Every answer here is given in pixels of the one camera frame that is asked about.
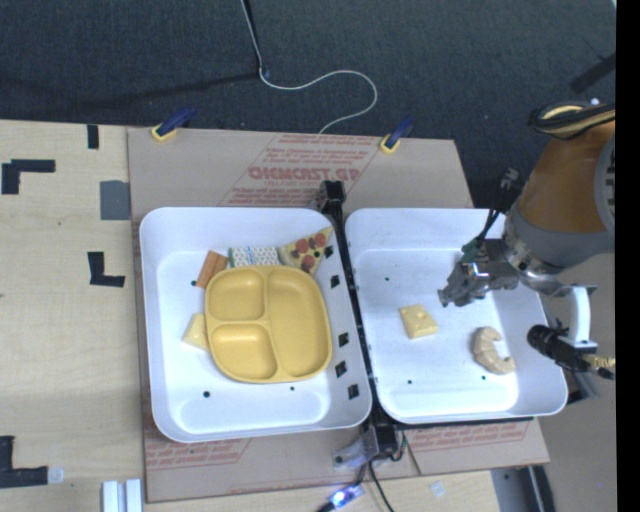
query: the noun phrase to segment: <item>dark gray floor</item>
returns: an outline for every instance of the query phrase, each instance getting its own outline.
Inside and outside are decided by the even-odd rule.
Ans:
[[[529,113],[564,100],[615,102],[611,0],[254,0],[273,82],[335,69],[365,73],[379,101],[330,133],[384,135],[407,114],[412,137],[456,141],[472,197],[525,173],[546,137]],[[0,118],[154,125],[198,108],[191,126],[317,132],[371,100],[338,76],[303,92],[256,75],[240,0],[0,1]]]

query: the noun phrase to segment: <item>blue clamp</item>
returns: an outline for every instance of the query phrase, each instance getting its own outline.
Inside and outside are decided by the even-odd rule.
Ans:
[[[398,127],[392,133],[382,139],[380,142],[380,150],[387,155],[392,154],[396,149],[398,149],[400,138],[407,137],[412,130],[413,116],[407,116],[400,122]]]
[[[181,108],[171,115],[164,123],[152,128],[151,135],[156,141],[164,142],[176,134],[176,128],[187,125],[197,113],[198,110],[195,108]]]

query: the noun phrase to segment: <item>cardboard sheet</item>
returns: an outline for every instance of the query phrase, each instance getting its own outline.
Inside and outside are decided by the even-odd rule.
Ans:
[[[471,207],[455,144],[402,140],[392,155],[381,138],[178,130],[158,143],[148,128],[128,130],[131,208],[147,500],[159,502],[348,483],[332,452],[358,429],[180,444],[159,433],[149,409],[138,227],[163,206],[292,206],[313,202],[323,180],[345,183],[346,214],[364,207]],[[456,425],[407,432],[409,453],[380,478],[520,466],[548,460],[537,420]]]

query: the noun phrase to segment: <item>yellow plate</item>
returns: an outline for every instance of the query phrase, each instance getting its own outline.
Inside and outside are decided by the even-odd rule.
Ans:
[[[322,292],[297,268],[247,266],[219,272],[207,285],[205,317],[211,355],[232,379],[308,379],[331,360]]]

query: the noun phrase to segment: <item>toy pizza slice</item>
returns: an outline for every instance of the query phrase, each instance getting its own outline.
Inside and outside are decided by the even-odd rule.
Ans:
[[[328,227],[284,247],[278,247],[280,261],[314,275],[324,256],[332,231],[333,227]]]

